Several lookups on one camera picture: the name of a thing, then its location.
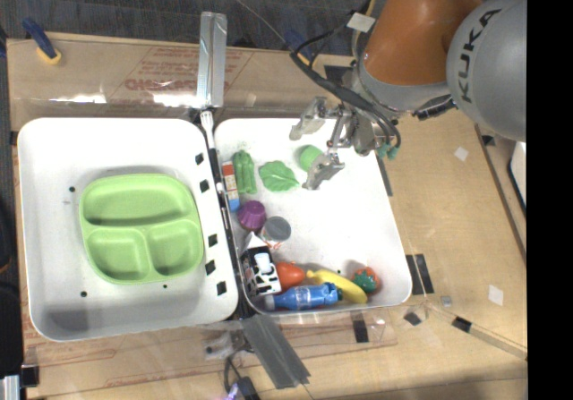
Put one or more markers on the blue plastic bottle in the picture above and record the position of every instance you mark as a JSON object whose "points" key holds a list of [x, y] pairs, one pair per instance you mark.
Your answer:
{"points": [[304, 297]]}

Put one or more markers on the green asparagus bundle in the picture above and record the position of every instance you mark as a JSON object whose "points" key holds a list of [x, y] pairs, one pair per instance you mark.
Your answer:
{"points": [[245, 172]]}

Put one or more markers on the brown cardboard board, red print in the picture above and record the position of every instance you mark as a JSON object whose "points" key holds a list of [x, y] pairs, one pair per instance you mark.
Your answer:
{"points": [[112, 71]]}

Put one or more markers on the cow print milk carton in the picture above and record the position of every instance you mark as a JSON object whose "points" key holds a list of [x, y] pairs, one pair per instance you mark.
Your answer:
{"points": [[259, 275]]}

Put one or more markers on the grey-topped small can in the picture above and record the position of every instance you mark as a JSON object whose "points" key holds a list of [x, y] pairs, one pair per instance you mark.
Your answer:
{"points": [[276, 229]]}

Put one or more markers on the green divided plate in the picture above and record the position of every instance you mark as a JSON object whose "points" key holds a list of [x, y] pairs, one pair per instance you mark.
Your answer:
{"points": [[134, 197]]}

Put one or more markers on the white red blue carton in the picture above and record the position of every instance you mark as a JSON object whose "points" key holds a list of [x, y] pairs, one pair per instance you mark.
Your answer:
{"points": [[231, 185]]}

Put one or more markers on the red tomato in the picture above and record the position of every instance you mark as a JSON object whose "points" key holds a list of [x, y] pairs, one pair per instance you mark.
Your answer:
{"points": [[290, 275]]}

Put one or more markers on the green lettuce leaf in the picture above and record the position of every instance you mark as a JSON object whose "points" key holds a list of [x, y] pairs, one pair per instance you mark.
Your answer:
{"points": [[277, 176]]}

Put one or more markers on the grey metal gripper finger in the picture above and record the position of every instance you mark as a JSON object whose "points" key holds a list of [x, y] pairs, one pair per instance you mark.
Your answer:
{"points": [[309, 121], [321, 171]]}

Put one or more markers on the yellow banana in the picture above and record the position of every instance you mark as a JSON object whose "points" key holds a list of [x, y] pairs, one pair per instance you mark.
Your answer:
{"points": [[344, 287]]}

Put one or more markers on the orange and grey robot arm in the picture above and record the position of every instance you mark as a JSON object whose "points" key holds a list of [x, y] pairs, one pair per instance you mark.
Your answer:
{"points": [[416, 40]]}

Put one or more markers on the red strawberry with green top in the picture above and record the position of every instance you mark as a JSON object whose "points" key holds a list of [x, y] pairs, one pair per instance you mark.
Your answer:
{"points": [[366, 279]]}

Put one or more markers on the purple cupcake cup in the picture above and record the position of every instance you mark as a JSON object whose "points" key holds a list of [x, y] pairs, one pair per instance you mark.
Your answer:
{"points": [[251, 215]]}

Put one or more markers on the white plastic tray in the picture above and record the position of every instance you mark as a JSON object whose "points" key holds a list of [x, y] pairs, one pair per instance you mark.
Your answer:
{"points": [[53, 210], [349, 232]]}

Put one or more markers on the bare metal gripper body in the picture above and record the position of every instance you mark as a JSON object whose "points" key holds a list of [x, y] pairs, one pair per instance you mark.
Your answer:
{"points": [[360, 132]]}

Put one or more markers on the green cylinder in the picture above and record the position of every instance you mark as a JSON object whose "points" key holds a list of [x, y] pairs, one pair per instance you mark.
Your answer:
{"points": [[308, 156]]}

